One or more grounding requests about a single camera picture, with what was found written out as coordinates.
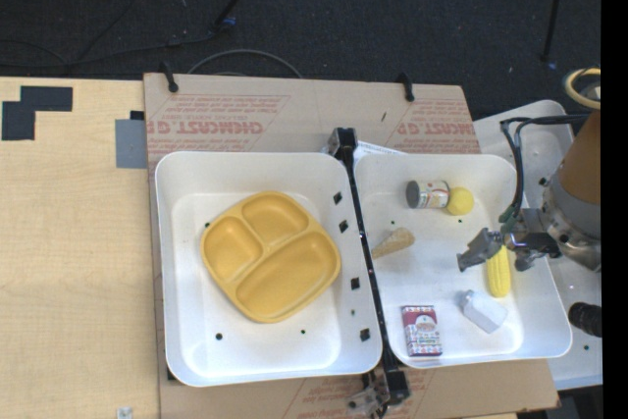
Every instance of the yellow corn cob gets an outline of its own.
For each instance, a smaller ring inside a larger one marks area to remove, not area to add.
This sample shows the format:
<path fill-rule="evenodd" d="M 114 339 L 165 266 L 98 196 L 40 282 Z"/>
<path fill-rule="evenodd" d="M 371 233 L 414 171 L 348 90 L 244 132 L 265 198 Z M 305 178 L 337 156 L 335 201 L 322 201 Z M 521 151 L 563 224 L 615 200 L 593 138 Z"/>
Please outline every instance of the yellow corn cob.
<path fill-rule="evenodd" d="M 508 249 L 502 246 L 499 251 L 487 260 L 487 277 L 489 291 L 493 297 L 504 297 L 510 291 L 510 262 Z"/>

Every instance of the black clip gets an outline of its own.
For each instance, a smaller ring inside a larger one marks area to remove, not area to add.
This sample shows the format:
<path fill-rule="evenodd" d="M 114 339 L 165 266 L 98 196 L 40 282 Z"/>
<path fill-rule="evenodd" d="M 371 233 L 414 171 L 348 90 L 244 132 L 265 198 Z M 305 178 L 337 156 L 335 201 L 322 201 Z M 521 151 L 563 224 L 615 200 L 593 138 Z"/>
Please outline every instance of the black clip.
<path fill-rule="evenodd" d="M 175 77 L 173 76 L 173 71 L 170 68 L 170 63 L 163 61 L 159 64 L 159 72 L 160 74 L 165 74 L 166 79 L 168 80 L 168 90 L 171 93 L 176 93 L 179 91 L 179 85 L 175 82 Z"/>
<path fill-rule="evenodd" d="M 410 80 L 408 74 L 406 72 L 401 72 L 395 82 L 403 84 L 403 88 L 405 89 L 405 99 L 409 102 L 413 102 L 414 94 L 412 94 L 412 81 Z"/>

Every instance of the orange cylinder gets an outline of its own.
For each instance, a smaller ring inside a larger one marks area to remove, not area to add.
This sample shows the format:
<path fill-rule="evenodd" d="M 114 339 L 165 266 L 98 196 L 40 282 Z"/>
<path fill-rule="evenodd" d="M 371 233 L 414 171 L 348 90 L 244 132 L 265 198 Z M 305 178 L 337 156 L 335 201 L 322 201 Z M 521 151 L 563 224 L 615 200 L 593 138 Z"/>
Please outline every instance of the orange cylinder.
<path fill-rule="evenodd" d="M 558 180 L 573 197 L 592 204 L 602 199 L 601 112 L 594 110 L 558 167 Z"/>

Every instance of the black knob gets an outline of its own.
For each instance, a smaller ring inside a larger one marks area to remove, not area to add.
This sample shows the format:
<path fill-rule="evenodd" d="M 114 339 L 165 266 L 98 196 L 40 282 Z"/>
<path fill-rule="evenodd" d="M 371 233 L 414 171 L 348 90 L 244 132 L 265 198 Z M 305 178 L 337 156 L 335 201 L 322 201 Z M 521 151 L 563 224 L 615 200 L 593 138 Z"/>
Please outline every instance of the black knob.
<path fill-rule="evenodd" d="M 586 334 L 602 337 L 602 307 L 576 302 L 569 308 L 569 322 Z"/>

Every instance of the light wood surface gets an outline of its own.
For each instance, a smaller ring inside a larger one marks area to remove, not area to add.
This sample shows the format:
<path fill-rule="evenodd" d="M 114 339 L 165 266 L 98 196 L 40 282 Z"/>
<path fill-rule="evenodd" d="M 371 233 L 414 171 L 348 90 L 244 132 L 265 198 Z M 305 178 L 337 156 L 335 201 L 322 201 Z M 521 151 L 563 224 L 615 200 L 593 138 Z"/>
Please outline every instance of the light wood surface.
<path fill-rule="evenodd" d="M 19 100 L 24 79 L 0 79 Z M 0 416 L 159 417 L 146 170 L 116 168 L 138 81 L 71 85 L 35 140 L 0 141 Z"/>

